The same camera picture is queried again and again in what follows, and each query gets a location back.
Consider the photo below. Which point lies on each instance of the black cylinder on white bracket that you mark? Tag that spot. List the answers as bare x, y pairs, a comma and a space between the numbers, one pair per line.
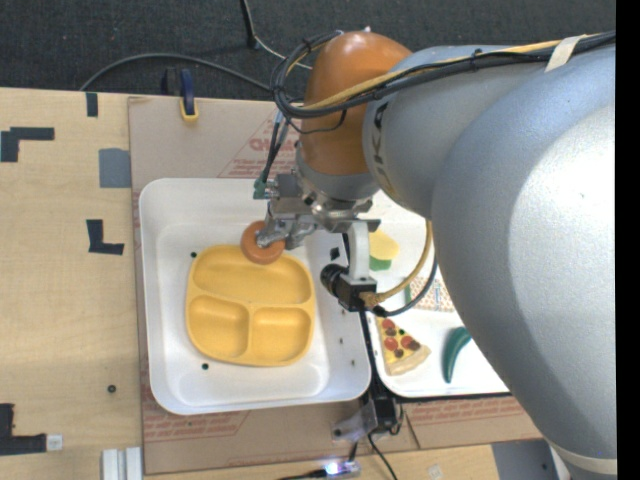
361, 260

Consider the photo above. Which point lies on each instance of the white plastic tray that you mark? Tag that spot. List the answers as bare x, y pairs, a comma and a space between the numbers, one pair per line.
430, 375
165, 318

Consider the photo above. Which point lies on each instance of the yellow divided plate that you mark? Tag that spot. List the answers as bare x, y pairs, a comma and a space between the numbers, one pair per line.
235, 325

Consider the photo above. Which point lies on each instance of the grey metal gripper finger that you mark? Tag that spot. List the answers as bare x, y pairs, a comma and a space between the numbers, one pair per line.
268, 237
298, 233

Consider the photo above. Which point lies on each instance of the pale patterned packet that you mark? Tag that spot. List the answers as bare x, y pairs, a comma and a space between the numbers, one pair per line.
441, 298

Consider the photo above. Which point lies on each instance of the orange-brown doughnut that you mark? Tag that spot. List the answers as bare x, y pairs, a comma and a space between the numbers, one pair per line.
250, 253

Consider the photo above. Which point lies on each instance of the green chili pepper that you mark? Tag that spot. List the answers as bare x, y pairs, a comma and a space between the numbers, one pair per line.
451, 355

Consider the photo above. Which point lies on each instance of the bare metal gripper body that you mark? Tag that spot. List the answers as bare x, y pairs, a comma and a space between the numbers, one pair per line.
340, 215

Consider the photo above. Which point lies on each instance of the yellow and green sandwich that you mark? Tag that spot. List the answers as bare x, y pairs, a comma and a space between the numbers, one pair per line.
382, 250

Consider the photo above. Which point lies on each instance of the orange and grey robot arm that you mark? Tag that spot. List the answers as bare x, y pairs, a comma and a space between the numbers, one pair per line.
500, 218

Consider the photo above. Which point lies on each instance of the brown cardboard board red print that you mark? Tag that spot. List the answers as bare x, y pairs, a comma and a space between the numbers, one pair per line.
200, 138

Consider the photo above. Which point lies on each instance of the pizza slice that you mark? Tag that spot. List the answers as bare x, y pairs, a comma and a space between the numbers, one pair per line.
400, 353

